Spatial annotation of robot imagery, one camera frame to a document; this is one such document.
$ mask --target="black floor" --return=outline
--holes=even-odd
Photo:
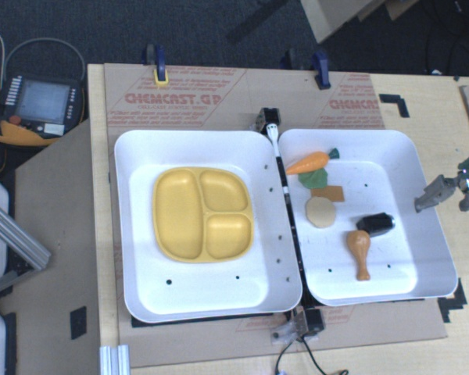
[[[421,0],[396,21],[381,7],[321,46],[299,0],[0,0],[0,34],[7,52],[62,39],[86,63],[140,63],[153,42],[173,65],[276,69],[293,48],[306,66],[324,48],[331,70],[469,76],[469,0]],[[6,73],[15,71],[78,77],[81,66],[68,48],[42,43],[13,56]],[[30,155],[13,152],[7,170]]]

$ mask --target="toy carrot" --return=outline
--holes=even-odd
[[[287,175],[295,175],[297,173],[308,173],[324,168],[328,164],[330,158],[338,158],[337,149],[333,149],[331,154],[323,152],[314,152],[304,157],[300,161],[287,168]]]

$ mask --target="orange carrot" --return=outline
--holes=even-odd
[[[287,168],[287,175],[313,172],[327,165],[330,157],[327,153],[314,152]]]

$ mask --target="yellow plate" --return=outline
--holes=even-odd
[[[236,259],[252,246],[249,192],[231,172],[181,167],[162,173],[152,212],[158,246],[172,259],[215,263]]]

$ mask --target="beige disc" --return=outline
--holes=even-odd
[[[329,227],[335,222],[335,206],[325,197],[313,196],[306,203],[306,216],[315,227]]]

